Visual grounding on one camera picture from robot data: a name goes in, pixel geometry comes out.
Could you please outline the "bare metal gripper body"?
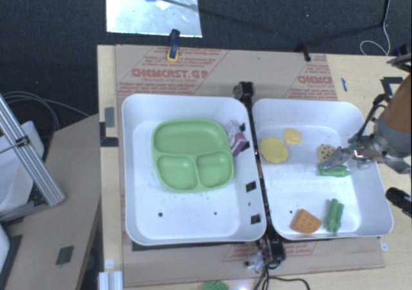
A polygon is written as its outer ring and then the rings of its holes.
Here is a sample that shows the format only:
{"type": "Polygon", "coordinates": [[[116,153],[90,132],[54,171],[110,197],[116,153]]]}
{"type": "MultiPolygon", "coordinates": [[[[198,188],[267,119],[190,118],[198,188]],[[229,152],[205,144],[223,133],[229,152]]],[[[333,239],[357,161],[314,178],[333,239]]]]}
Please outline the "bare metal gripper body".
{"type": "Polygon", "coordinates": [[[373,163],[387,164],[389,148],[389,142],[382,135],[354,135],[349,140],[350,155],[359,170],[373,163]]]}

